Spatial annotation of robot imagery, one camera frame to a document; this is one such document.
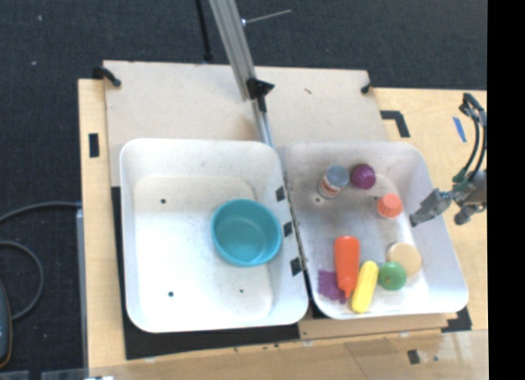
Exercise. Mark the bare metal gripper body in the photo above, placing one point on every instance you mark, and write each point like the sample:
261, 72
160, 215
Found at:
476, 189

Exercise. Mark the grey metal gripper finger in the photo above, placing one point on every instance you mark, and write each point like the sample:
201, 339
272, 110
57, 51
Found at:
463, 216
428, 206

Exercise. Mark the orange cup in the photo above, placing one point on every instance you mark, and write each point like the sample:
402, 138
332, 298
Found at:
389, 206

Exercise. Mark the beige round biscuit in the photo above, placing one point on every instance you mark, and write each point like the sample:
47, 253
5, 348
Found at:
406, 256

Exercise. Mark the white plastic tray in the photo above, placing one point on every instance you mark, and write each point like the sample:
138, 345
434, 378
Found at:
435, 271
184, 247

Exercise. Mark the purple round toy fruit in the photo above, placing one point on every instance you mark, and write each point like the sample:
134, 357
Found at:
363, 176

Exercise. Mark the green doughnut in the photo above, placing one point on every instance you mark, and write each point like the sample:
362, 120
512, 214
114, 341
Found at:
392, 276

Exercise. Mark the orange bottle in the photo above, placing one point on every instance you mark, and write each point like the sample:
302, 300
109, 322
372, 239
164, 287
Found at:
347, 259

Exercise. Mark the small white and red can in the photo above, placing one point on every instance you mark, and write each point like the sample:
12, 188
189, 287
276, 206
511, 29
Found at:
333, 183

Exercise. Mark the yellow corn cob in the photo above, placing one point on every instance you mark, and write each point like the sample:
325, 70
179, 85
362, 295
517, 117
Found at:
365, 286

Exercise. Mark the purple grapes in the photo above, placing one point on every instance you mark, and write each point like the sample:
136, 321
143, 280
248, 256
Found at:
327, 284

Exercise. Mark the thin black and white rod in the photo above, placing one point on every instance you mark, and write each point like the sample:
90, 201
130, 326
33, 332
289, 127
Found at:
296, 226

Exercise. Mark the teal bowl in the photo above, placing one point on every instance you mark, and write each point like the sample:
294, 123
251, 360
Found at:
244, 234

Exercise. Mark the pale wood flat board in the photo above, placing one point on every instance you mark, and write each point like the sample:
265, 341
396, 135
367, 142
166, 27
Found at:
172, 103

